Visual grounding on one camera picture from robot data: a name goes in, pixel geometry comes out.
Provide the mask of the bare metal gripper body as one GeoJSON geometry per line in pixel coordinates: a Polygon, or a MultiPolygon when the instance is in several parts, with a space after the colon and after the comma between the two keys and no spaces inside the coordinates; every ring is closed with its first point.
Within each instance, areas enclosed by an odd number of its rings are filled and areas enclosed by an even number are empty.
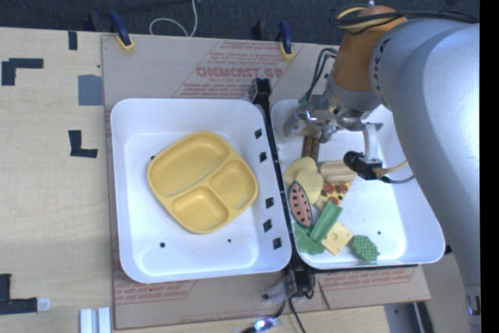
{"type": "Polygon", "coordinates": [[[334,95],[314,94],[299,99],[298,116],[315,130],[358,130],[371,111],[357,111],[339,102],[334,95]]]}

